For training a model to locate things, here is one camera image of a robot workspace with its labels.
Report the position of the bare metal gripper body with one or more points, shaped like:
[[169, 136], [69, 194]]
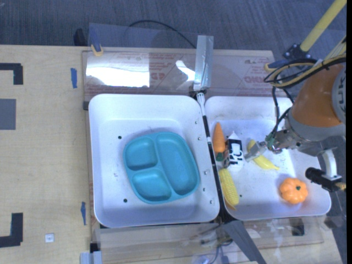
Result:
[[286, 140]]

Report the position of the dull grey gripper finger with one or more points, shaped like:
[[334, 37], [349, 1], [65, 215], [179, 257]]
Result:
[[255, 150]]

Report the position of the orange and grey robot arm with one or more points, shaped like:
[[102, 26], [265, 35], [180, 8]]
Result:
[[313, 103]]

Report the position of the yellow banana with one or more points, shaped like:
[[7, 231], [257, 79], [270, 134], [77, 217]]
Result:
[[265, 162]]

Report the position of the white carton with black print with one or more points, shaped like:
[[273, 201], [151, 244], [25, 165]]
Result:
[[235, 150]]

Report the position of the orange carrot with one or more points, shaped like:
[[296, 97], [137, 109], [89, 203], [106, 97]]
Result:
[[219, 139]]

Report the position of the yellow corn cob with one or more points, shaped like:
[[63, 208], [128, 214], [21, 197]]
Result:
[[229, 187]]

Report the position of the white plastic tray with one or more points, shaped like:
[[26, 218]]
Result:
[[110, 147], [261, 197]]

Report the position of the orange pumpkin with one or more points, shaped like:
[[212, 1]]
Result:
[[292, 190]]

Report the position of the blue divided plate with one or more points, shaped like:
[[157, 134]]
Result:
[[162, 166]]

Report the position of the black cylinder on white bracket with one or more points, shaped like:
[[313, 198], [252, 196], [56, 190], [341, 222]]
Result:
[[320, 176]]

